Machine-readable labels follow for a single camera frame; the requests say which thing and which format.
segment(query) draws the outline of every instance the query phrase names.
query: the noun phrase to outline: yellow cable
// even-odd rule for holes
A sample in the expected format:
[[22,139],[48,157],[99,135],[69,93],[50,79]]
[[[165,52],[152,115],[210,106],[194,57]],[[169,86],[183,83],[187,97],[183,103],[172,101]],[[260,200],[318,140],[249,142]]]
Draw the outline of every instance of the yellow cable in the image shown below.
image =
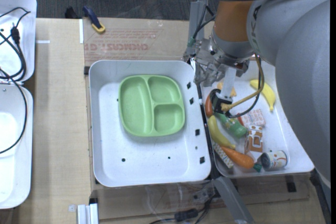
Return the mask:
[[257,61],[258,68],[259,68],[259,72],[260,72],[260,80],[261,80],[260,88],[255,93],[252,93],[249,96],[244,97],[244,98],[240,99],[239,101],[237,101],[233,104],[225,104],[225,103],[220,104],[220,107],[222,108],[223,112],[229,111],[231,108],[234,108],[235,106],[237,106],[241,103],[244,103],[245,101],[247,101],[247,100],[251,99],[252,97],[256,96],[257,94],[261,93],[261,91],[263,90],[264,83],[265,83],[264,72],[263,72],[263,69],[261,68],[261,64],[260,64],[260,61],[258,59],[258,56],[255,55],[255,58],[256,58],[256,61]]

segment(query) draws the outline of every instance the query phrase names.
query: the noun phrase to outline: green divided plate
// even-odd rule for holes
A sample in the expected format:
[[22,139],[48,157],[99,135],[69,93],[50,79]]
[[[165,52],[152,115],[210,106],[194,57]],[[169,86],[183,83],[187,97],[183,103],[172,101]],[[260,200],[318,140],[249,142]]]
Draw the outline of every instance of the green divided plate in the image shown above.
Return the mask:
[[181,91],[169,77],[126,77],[119,85],[118,100],[122,125],[133,135],[169,135],[178,132],[184,125]]

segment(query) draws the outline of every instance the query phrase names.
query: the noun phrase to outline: tin can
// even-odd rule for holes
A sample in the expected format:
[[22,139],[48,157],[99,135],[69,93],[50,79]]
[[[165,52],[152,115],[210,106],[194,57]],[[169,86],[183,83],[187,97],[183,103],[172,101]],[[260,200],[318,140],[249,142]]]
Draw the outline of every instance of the tin can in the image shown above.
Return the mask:
[[287,155],[284,151],[264,152],[260,161],[265,170],[276,170],[287,165]]

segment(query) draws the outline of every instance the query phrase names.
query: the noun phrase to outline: white plastic tray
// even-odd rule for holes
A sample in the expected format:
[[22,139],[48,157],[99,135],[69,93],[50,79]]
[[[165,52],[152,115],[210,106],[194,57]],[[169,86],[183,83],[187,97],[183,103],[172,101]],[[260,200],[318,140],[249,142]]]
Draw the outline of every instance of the white plastic tray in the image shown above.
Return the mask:
[[[123,129],[118,88],[125,77],[136,74],[159,74],[177,82],[185,106],[185,124],[180,131],[137,137]],[[122,187],[195,182],[209,175],[211,163],[193,79],[192,67],[182,61],[101,60],[91,66],[93,169],[97,181],[107,187]]]
[[[36,0],[0,0],[1,15],[16,7],[30,11],[18,24],[20,45],[27,66],[26,74],[21,81],[23,82],[34,73],[37,2]],[[8,37],[13,23],[16,24],[24,13],[22,9],[17,9],[0,17],[1,33]],[[20,68],[19,58],[6,42],[0,45],[0,66],[8,74],[13,74]],[[27,124],[19,143],[0,155],[0,209],[14,208],[20,205],[30,192],[33,98],[28,90],[23,87],[21,89],[27,99]],[[18,88],[13,84],[4,84],[0,80],[0,151],[8,148],[17,140],[22,131],[24,115],[24,100]]]
[[[306,173],[314,169],[314,165],[307,153],[304,151],[299,140],[295,136],[288,120],[283,112],[279,95],[276,87],[275,80],[275,68],[266,62],[262,62],[262,69],[265,75],[265,82],[268,83],[271,88],[276,93],[276,102],[274,105],[274,110],[270,112],[269,105],[261,94],[259,100],[253,109],[261,109],[263,116],[266,121],[265,127],[262,131],[263,139],[263,152],[283,150],[287,154],[288,163],[285,167],[279,170],[265,171],[261,169],[257,172],[254,169],[245,169],[237,165],[233,168],[228,169],[225,164],[216,155],[216,166],[219,172],[230,178],[238,177],[254,177],[254,176],[265,176],[265,175],[279,175],[279,174],[293,174],[293,173]],[[233,97],[233,102],[236,102],[252,93],[256,90],[250,86],[249,82],[251,79],[258,79],[258,66],[256,61],[251,61],[248,70],[240,78],[236,77],[234,88],[237,92],[237,96]],[[212,87],[202,88],[202,98],[203,103],[213,88],[217,87],[218,82],[213,83]],[[254,97],[236,107],[231,109],[231,114],[236,114],[243,112],[248,109],[254,102]],[[236,150],[239,152],[244,152],[244,138],[234,138],[229,135],[225,129],[217,120],[218,127],[223,134],[234,144],[236,144]]]

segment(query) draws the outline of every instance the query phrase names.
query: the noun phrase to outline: orange carrot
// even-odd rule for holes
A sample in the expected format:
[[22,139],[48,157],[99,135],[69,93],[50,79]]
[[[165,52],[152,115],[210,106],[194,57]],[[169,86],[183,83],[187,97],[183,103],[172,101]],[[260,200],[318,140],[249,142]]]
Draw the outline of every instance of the orange carrot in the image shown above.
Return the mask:
[[205,114],[208,118],[210,118],[213,114],[212,104],[211,104],[211,101],[210,101],[210,94],[208,95],[208,97],[206,98],[206,101],[205,101]]
[[221,148],[234,163],[247,169],[253,168],[254,161],[250,156],[232,150],[231,148],[228,147],[221,146]]

